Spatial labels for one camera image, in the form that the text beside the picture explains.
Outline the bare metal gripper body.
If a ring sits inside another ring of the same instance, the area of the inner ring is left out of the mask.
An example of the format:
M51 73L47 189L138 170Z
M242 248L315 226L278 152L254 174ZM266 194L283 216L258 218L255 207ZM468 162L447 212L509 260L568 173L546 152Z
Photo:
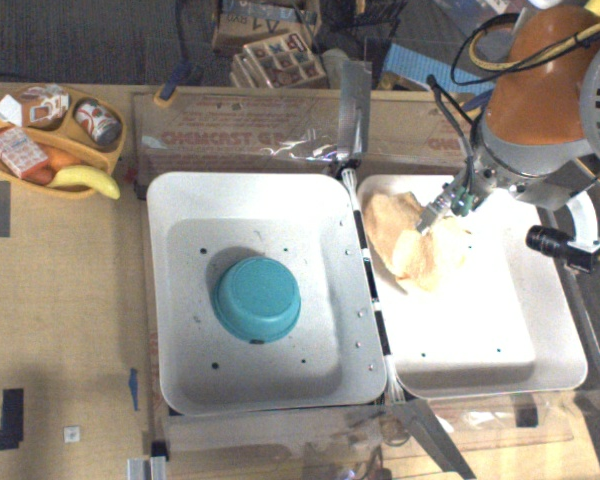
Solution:
M496 177L492 169L463 168L450 182L443 184L435 199L435 208L442 214L468 215L495 190Z

